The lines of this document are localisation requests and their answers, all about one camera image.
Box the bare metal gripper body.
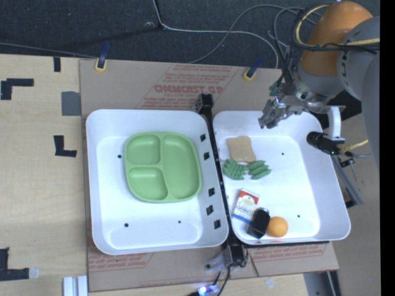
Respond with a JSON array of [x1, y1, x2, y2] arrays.
[[275, 81, 330, 117]]

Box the tan toy bread slice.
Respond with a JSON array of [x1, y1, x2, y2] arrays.
[[226, 135, 257, 163]]

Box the green toy pea pods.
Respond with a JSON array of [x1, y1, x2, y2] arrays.
[[247, 160, 273, 180]]

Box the green toy leafy vegetable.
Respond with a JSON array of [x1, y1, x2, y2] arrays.
[[221, 158, 249, 181]]

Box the white plastic tray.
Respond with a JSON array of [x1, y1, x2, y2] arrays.
[[212, 110, 352, 245], [85, 109, 230, 256]]

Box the red and white carton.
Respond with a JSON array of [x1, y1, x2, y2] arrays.
[[231, 187, 260, 225]]

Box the black can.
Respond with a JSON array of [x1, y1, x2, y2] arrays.
[[246, 207, 272, 240]]

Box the orange toy fruit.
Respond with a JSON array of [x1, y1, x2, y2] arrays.
[[265, 216, 289, 238]]

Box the green divided plate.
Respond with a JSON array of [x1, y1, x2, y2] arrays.
[[123, 131, 203, 204]]

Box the brown cardboard board, red print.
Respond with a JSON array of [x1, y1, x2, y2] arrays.
[[78, 59, 340, 292]]

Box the black cylinder on white bracket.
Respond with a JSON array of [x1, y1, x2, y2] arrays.
[[306, 105, 346, 156]]

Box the black block with thin wires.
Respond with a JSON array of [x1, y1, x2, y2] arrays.
[[194, 93, 215, 116], [226, 242, 248, 268]]

